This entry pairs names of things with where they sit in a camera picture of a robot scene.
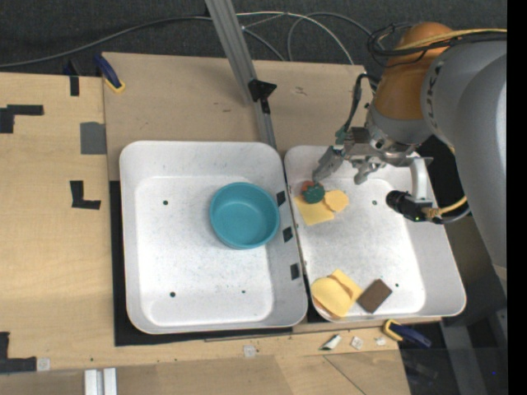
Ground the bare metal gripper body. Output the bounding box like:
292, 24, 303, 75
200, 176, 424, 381
341, 126, 417, 169

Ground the green and orange toy vegetable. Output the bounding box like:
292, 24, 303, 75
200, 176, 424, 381
300, 179, 326, 204

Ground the yellow round chip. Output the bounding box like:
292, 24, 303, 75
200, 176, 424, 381
323, 189, 351, 214

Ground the yellow square cheese slice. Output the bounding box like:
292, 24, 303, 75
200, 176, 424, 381
293, 195, 336, 227

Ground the white plastic tray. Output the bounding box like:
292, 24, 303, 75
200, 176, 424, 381
283, 144, 468, 324
119, 139, 310, 336

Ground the teal bowl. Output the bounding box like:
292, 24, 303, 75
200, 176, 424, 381
208, 181, 282, 251

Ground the yellow rectangular slice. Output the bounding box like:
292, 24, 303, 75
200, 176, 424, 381
329, 268, 365, 304

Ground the brown square biscuit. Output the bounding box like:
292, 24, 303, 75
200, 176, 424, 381
356, 278, 394, 315

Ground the yellow round bread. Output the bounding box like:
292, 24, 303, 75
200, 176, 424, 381
310, 276, 353, 320

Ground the pale wood board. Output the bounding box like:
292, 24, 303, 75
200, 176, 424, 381
101, 51, 445, 345

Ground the black cylinder on white bracket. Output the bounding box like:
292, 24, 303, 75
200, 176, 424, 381
385, 156, 434, 223

